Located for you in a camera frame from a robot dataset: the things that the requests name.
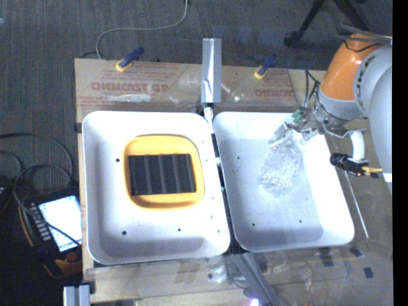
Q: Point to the black cylinder on white bracket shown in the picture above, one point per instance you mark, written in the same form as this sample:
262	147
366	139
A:
347	163

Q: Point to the brown cardboard board red print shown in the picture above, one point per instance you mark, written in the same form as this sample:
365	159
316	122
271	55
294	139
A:
134	84

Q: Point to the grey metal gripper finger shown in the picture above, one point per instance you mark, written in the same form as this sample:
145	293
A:
305	138
280	133

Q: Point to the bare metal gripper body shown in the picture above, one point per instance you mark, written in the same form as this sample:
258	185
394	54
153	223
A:
322	123

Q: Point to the white plastic tray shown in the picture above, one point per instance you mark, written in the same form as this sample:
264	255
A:
287	222
105	202

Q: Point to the black ribbed rectangular block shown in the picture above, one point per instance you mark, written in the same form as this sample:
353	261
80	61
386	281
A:
162	174

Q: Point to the clear plastic bottle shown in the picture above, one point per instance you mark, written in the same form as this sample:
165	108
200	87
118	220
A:
280	171

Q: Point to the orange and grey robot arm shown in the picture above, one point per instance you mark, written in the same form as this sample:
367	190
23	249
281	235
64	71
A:
373	84

